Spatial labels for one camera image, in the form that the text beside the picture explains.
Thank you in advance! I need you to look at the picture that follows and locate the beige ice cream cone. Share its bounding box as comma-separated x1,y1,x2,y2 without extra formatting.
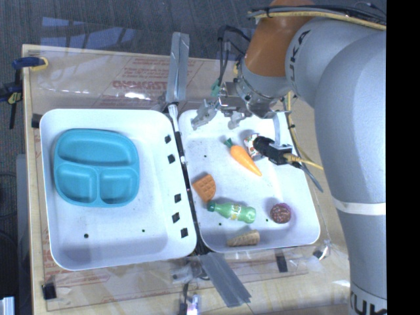
226,229,261,247

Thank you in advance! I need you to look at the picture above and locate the white plastic tray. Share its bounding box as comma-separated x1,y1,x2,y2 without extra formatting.
177,108,322,254
39,108,198,272

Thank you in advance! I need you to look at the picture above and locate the brown cardboard board, red print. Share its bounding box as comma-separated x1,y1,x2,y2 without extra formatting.
22,43,350,315

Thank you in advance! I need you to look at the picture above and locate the black cylinder on white bracket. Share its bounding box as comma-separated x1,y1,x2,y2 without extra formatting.
252,110,295,167

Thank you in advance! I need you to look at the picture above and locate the orange waffle biscuit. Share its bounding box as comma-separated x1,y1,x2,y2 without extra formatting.
191,173,217,204

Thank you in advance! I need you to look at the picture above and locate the white carton with red print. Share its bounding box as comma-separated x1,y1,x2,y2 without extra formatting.
243,133,264,160

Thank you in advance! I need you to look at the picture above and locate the orange carrot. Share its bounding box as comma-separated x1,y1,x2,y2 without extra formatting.
223,137,263,178

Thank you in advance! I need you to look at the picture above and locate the blue divided plate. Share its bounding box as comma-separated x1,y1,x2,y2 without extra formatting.
52,128,141,209

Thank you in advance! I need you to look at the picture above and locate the brown sprinkled doughnut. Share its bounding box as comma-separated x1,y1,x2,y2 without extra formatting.
269,202,293,225

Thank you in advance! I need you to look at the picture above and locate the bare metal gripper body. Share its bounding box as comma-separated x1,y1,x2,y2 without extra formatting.
217,79,291,120

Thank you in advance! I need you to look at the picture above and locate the green plastic bottle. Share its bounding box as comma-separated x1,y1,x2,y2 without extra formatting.
206,200,257,224

